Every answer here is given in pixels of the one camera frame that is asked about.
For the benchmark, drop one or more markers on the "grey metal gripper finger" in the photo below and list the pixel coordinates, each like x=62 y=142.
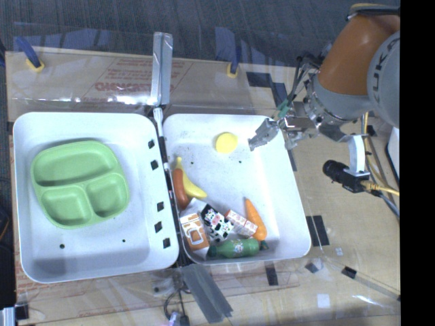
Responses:
x=292 y=142
x=262 y=135

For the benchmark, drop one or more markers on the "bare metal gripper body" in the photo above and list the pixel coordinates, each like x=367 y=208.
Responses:
x=299 y=121

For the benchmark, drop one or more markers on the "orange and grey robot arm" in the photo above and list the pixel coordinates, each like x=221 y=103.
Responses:
x=357 y=56

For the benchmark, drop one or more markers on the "yellow round biscuit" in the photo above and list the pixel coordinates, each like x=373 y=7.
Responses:
x=226 y=143

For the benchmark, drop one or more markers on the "white plastic tray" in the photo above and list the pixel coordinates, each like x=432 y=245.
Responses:
x=102 y=250
x=265 y=182

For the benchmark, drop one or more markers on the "orange carrot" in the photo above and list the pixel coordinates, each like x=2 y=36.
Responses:
x=255 y=219

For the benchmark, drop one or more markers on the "yellow banana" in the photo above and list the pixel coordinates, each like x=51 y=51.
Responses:
x=192 y=187

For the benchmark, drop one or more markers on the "red and white carton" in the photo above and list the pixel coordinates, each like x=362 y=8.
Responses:
x=240 y=222

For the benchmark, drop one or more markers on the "orange sausage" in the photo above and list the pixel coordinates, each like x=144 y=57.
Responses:
x=179 y=187

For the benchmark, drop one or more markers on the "cow print carton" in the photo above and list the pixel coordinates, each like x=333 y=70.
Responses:
x=217 y=223

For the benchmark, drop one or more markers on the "green bottle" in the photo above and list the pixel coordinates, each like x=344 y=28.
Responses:
x=236 y=248

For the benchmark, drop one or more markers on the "orange juice carton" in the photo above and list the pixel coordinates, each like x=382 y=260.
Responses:
x=194 y=233

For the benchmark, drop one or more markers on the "brown cardboard board red print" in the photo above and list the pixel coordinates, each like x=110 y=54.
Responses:
x=85 y=80

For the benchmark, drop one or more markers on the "green divided plate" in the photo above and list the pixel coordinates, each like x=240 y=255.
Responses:
x=79 y=183

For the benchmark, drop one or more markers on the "black cylinder on white bracket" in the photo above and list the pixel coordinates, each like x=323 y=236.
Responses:
x=355 y=178

